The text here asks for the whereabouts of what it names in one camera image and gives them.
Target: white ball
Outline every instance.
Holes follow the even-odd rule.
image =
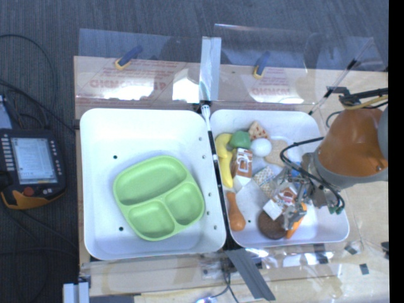
[[[271,142],[266,138],[257,138],[251,142],[250,150],[258,157],[268,156],[272,150]]]

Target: black cable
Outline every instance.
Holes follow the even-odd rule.
[[[384,106],[384,105],[386,105],[386,104],[389,104],[389,102],[388,102],[388,101],[385,101],[385,102],[383,102],[383,103],[381,103],[381,104],[377,104],[377,105],[373,105],[373,106],[364,107],[364,109],[376,109],[376,108],[380,108],[380,107],[382,107],[382,106]]]
[[[342,111],[335,111],[335,112],[333,112],[332,114],[330,114],[330,115],[327,117],[327,119],[326,119],[326,126],[327,126],[327,128],[330,127],[329,122],[330,122],[331,117],[333,117],[333,116],[335,116],[335,115],[337,115],[337,114],[340,114],[341,112],[342,112]]]
[[[20,125],[20,127],[22,129],[24,129],[23,126],[23,121],[21,116],[24,116],[24,114],[22,114],[17,108],[17,103],[16,103],[16,99],[12,98],[11,95],[9,94],[10,92],[13,92],[17,95],[23,95],[25,97],[24,94],[22,94],[20,91],[17,90],[10,90],[10,91],[6,91],[4,93],[5,96],[5,100],[4,100],[4,105],[6,106],[6,109],[8,111],[8,114],[15,120],[18,122],[18,124]],[[30,99],[30,101],[33,103],[34,106],[36,106],[36,108],[39,110],[41,116],[42,116],[42,120],[39,118],[36,118],[34,116],[31,115],[26,115],[26,116],[30,116],[32,118],[34,118],[36,121],[38,121],[40,123],[40,125],[43,127],[43,129],[49,129],[50,123],[49,123],[49,119],[43,109],[43,107],[38,104],[38,102],[34,99]]]
[[[226,272],[224,272],[224,270],[223,270],[223,278],[224,278],[225,283],[226,283],[225,289],[222,290],[219,294],[209,296],[209,298],[212,299],[212,298],[214,298],[214,297],[219,297],[219,296],[221,296],[221,295],[227,293],[227,291],[230,291],[230,293],[232,294],[232,297],[233,297],[234,301],[235,301],[236,303],[239,303],[239,301],[237,300],[237,297],[236,297],[236,296],[234,295],[234,293],[233,293],[232,287],[230,286],[230,272],[228,271],[228,272],[226,273]]]
[[[15,246],[14,246],[14,250],[13,250],[13,261],[14,261],[14,264],[16,266],[17,265],[17,256],[16,256],[17,248],[16,247],[17,247],[17,240],[18,240],[18,231],[20,231],[20,230],[24,231],[24,233],[26,233],[26,235],[28,235],[30,238],[32,238],[32,240],[35,243],[37,243],[38,247],[40,247],[40,244],[39,244],[39,240],[28,229],[26,229],[15,217],[13,217],[8,212],[7,208],[5,207],[5,204],[2,201],[0,201],[0,202],[2,203],[1,207],[3,208],[3,212],[18,227],[17,236],[16,236],[16,239],[15,239]],[[49,277],[49,257],[47,256],[46,252],[42,252],[42,255],[44,257],[44,264],[43,265],[44,265],[44,268],[45,268],[44,281],[42,282],[42,284],[41,284],[40,288],[38,289],[37,293],[33,296],[33,299],[30,300],[30,302],[35,301],[40,296],[40,294],[42,293],[42,291],[45,288],[45,285],[46,285],[48,277]],[[15,278],[15,284],[17,285],[16,286],[16,294],[17,294],[18,300],[20,302],[23,302],[23,297],[21,296],[21,294],[20,294],[20,292],[18,290],[20,286],[19,286],[19,282],[18,282],[18,275],[16,274],[16,272],[17,272],[17,268],[14,268],[13,276]]]
[[[52,78],[51,78],[51,80],[52,80],[52,85],[54,85],[54,86],[57,87],[58,82],[57,82],[56,70],[55,70],[55,68],[54,68],[54,66],[53,66],[53,64],[52,64],[52,62],[51,62],[50,57],[48,56],[48,54],[46,53],[46,51],[45,51],[45,49],[44,49],[43,47],[41,47],[41,46],[40,46],[38,43],[36,43],[36,41],[34,41],[33,39],[31,39],[31,38],[29,38],[29,37],[26,37],[26,36],[23,36],[23,35],[12,34],[12,33],[0,35],[0,39],[5,38],[5,37],[16,37],[16,38],[19,38],[19,39],[24,39],[24,40],[27,40],[27,41],[31,42],[31,43],[32,43],[33,45],[35,45],[36,47],[38,47],[38,49],[41,51],[41,53],[43,53],[43,55],[45,56],[45,58],[46,58],[46,60],[47,60],[47,63],[48,63],[48,65],[49,65],[49,67],[50,67],[51,74],[52,74]],[[71,131],[73,134],[75,134],[75,130],[74,130],[71,126],[67,125],[62,119],[60,119],[53,111],[51,111],[50,109],[48,109],[47,107],[45,107],[43,104],[41,104],[40,102],[38,102],[37,100],[35,100],[33,97],[31,97],[29,94],[27,94],[26,92],[24,92],[23,90],[21,90],[21,89],[18,88],[17,86],[14,86],[13,84],[7,82],[6,80],[4,80],[4,79],[2,79],[2,78],[0,78],[0,85],[6,86],[6,87],[12,89],[14,92],[23,95],[24,97],[26,97],[27,99],[29,99],[31,102],[33,102],[35,105],[37,105],[38,107],[40,107],[40,108],[41,108],[41,111],[42,111],[44,114],[45,114],[45,112],[47,112],[47,113],[50,114],[52,117],[54,117],[57,121],[59,121],[65,128],[67,128],[69,131]]]
[[[10,256],[13,254],[26,254],[26,253],[34,253],[34,252],[41,252],[41,251],[47,251],[47,252],[55,252],[55,253],[60,253],[60,254],[65,254],[66,256],[70,256],[74,259],[77,259],[77,255],[63,249],[59,248],[53,248],[53,247],[32,247],[32,248],[26,248],[26,249],[18,249],[16,251],[3,251],[0,252],[0,256]]]
[[[310,140],[301,141],[298,143],[293,143],[290,146],[284,148],[280,152],[280,158],[284,163],[288,164],[291,168],[295,169],[296,171],[301,173],[303,176],[306,176],[309,179],[314,179],[315,181],[319,182],[320,184],[322,184],[323,186],[328,188],[336,196],[336,198],[338,200],[339,211],[341,211],[345,207],[345,201],[343,200],[342,196],[338,193],[338,191],[336,189],[334,189],[334,187],[330,183],[326,182],[322,178],[320,179],[320,178],[310,174],[308,171],[304,170],[300,165],[293,163],[289,158],[287,158],[285,156],[285,152],[287,152],[287,150],[289,150],[293,147],[301,146],[301,145],[308,144],[308,143],[315,143],[316,141],[320,141],[323,139],[324,139],[324,137],[318,137],[318,138],[314,138],[314,139],[310,139]]]
[[[55,93],[54,93],[54,101],[56,101],[56,92],[57,92],[57,87],[58,87],[58,80],[57,80],[57,75],[56,75],[56,69],[48,55],[48,53],[46,53],[45,49],[39,45],[36,41],[34,41],[34,39],[31,39],[27,36],[24,35],[19,35],[17,33],[5,33],[0,35],[0,40],[4,39],[4,38],[18,38],[18,39],[22,39],[22,40],[26,40],[28,42],[30,42],[31,44],[33,44],[34,46],[36,46],[38,48],[38,50],[44,55],[44,57],[46,58],[47,64],[50,68],[50,72],[51,72],[51,80],[52,80],[52,86],[56,87],[54,89]]]
[[[22,214],[24,214],[27,218],[31,219],[32,221],[34,221],[35,223],[39,224],[40,226],[42,226],[43,228],[45,228],[46,230],[48,230],[49,232],[52,232],[54,235],[57,235],[58,237],[60,237],[61,239],[65,240],[66,242],[68,242],[69,244],[71,244],[71,246],[73,248],[75,248],[76,250],[78,250],[78,247],[71,242],[67,237],[63,236],[62,234],[60,234],[59,232],[53,230],[52,228],[48,227],[44,222],[41,222],[39,220],[37,220],[36,218],[32,217],[31,215],[27,214],[24,211],[21,211]]]
[[[25,93],[23,90],[17,88],[16,86],[12,85],[11,83],[5,82],[4,80],[0,79],[0,85],[6,86],[12,90],[15,90],[17,92],[20,92],[20,94],[24,95],[26,98],[28,98],[30,101],[32,101],[35,104],[38,104],[43,108],[44,111],[49,113],[53,118],[55,118],[57,121],[59,121],[64,127],[66,127],[70,132],[73,134],[76,134],[75,130],[68,126],[62,119],[60,119],[53,111],[49,110],[47,107],[45,107],[43,104],[40,102],[36,101],[34,98],[32,98],[29,94]]]

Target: banana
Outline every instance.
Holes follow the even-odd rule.
[[[226,158],[228,155],[227,151],[227,144],[229,143],[230,139],[232,138],[232,134],[223,133],[219,134],[215,139],[216,145],[216,153],[221,158]]]
[[[219,157],[220,175],[222,176],[222,183],[229,187],[233,187],[233,177],[230,172],[230,162],[232,160],[232,152],[226,150],[226,157]]]

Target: green plate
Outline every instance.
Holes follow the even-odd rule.
[[[132,229],[149,241],[172,237],[197,222],[205,211],[202,192],[191,173],[167,155],[118,174],[114,196]]]

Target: display screen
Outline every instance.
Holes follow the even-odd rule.
[[[20,184],[57,182],[46,138],[12,138],[11,144]]]

